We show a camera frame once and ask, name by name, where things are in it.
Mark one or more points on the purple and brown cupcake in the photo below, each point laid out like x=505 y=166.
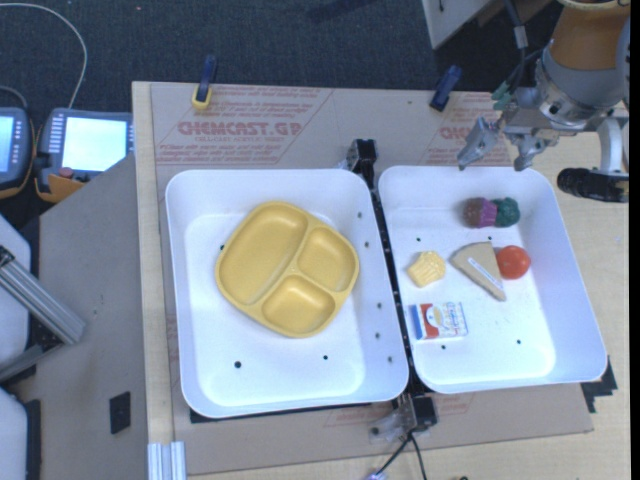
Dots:
x=479 y=212

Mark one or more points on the red tomato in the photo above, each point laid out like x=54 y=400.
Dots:
x=513 y=262

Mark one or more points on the green broccoli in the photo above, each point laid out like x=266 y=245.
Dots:
x=507 y=211

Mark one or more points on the red white blue carton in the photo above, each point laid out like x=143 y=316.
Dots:
x=440 y=320

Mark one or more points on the black cylinder on white bracket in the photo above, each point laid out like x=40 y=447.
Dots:
x=600 y=173

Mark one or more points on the yellow cupcake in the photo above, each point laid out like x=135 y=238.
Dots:
x=426 y=269

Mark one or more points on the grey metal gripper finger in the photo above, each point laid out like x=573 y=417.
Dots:
x=477 y=145
x=529 y=154

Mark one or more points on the white plastic tray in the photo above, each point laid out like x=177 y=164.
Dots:
x=280 y=368
x=500 y=358

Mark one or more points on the yellow divided plate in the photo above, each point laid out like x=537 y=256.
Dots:
x=287 y=268

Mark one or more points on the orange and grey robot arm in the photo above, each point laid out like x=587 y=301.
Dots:
x=585 y=33

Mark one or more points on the tan cheese wedge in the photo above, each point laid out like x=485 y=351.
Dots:
x=482 y=265

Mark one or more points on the brown cardboard board red print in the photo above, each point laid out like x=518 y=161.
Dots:
x=310 y=118

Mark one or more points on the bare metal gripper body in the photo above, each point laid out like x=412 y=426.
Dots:
x=542 y=115

